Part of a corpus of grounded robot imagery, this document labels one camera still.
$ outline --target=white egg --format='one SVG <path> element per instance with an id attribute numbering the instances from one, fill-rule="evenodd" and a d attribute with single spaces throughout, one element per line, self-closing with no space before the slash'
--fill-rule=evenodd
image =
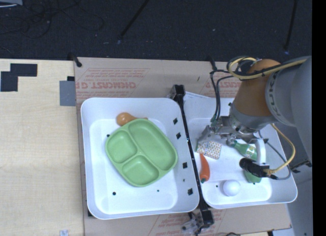
<path id="1" fill-rule="evenodd" d="M 240 192 L 241 185 L 237 180 L 227 180 L 223 183 L 223 191 L 227 196 L 235 196 Z"/>

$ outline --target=black tape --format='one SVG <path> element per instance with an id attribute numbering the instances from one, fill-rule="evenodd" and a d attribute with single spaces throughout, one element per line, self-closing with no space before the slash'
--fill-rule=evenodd
<path id="1" fill-rule="evenodd" d="M 75 81 L 75 77 L 74 76 L 67 76 L 67 81 Z"/>
<path id="2" fill-rule="evenodd" d="M 10 71 L 1 72 L 1 92 L 18 91 L 18 77 L 36 77 L 37 64 L 10 64 Z"/>

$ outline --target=light wood surface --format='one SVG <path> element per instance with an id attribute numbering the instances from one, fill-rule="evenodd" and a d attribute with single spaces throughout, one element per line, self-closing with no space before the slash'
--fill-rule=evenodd
<path id="1" fill-rule="evenodd" d="M 59 99 L 73 63 L 37 64 L 37 77 L 0 92 L 0 235 L 84 235 L 76 108 Z M 10 69 L 8 60 L 0 66 Z"/>

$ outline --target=white tray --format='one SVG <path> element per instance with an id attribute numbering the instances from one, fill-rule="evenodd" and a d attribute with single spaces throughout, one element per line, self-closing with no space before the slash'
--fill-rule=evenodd
<path id="1" fill-rule="evenodd" d="M 177 150 L 176 166 L 149 186 L 130 185 L 105 153 L 107 135 L 119 128 L 116 116 L 122 112 L 147 117 Z M 168 98 L 91 98 L 81 106 L 81 121 L 87 204 L 93 216 L 106 220 L 180 213 L 190 212 L 198 206 L 199 193 L 182 114 L 175 101 Z"/>
<path id="2" fill-rule="evenodd" d="M 233 99 L 221 99 L 221 115 L 227 116 L 230 107 L 228 104 Z M 216 106 L 216 100 L 212 98 L 192 98 L 186 100 L 184 111 L 189 129 L 189 136 L 193 150 L 197 145 L 197 140 L 207 125 L 210 125 Z M 276 131 L 268 125 L 261 130 L 264 138 L 269 138 L 269 143 L 279 150 L 285 158 L 281 143 Z M 283 164 L 282 159 L 267 144 L 266 162 L 270 167 L 277 168 Z M 200 157 L 194 153 L 198 172 L 201 170 Z M 242 155 L 236 149 L 222 146 L 219 159 L 206 157 L 210 167 L 210 179 L 202 184 L 203 197 L 208 205 L 215 209 L 227 209 L 250 205 L 287 203 L 296 199 L 297 188 L 291 175 L 286 180 L 272 180 L 263 178 L 260 183 L 248 183 L 243 170 L 239 166 Z M 288 175 L 288 169 L 285 167 L 278 171 L 278 177 Z M 237 180 L 240 182 L 241 190 L 235 196 L 227 196 L 223 192 L 223 182 L 227 180 Z"/>

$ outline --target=food package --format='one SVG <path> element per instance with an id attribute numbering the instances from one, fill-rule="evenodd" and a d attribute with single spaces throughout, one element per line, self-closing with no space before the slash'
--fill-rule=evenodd
<path id="1" fill-rule="evenodd" d="M 196 152 L 214 159 L 220 158 L 222 144 L 216 141 L 200 142 L 197 145 Z"/>

